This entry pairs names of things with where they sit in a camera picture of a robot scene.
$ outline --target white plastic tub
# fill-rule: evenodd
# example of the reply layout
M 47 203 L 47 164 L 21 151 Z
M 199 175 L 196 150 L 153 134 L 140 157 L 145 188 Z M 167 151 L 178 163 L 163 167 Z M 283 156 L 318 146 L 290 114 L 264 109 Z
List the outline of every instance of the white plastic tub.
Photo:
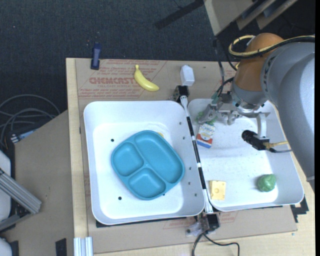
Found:
M 96 101 L 84 110 L 94 217 L 105 225 L 195 216 L 205 200 L 186 114 L 174 101 Z M 182 180 L 164 196 L 142 200 L 121 182 L 111 165 L 113 150 L 135 133 L 161 133 L 181 157 Z
M 211 99 L 194 99 L 188 109 L 194 132 L 199 125 L 196 118 L 203 112 Z M 269 112 L 266 118 L 266 135 L 271 143 L 285 141 L 285 136 L 273 105 L 266 102 L 259 112 Z M 258 151 L 246 143 L 241 135 L 244 130 L 258 131 L 255 118 L 241 117 L 228 125 L 226 121 L 216 121 L 211 148 L 198 146 L 200 161 L 207 188 L 209 181 L 226 182 L 224 200 L 210 200 L 220 211 L 235 211 L 252 208 L 274 207 L 299 203 L 304 190 L 291 154 Z M 287 145 L 277 150 L 288 149 Z M 270 192 L 257 189 L 257 179 L 264 174 L 276 176 L 276 186 Z

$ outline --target green vegetable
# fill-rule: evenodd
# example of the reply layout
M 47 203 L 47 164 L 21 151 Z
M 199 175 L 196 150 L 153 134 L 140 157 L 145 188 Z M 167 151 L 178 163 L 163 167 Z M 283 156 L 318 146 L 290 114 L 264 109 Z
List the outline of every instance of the green vegetable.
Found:
M 259 190 L 261 190 L 263 192 L 269 192 L 269 191 L 273 190 L 276 186 L 276 176 L 273 174 L 262 175 L 258 179 L 257 186 L 258 186 Z

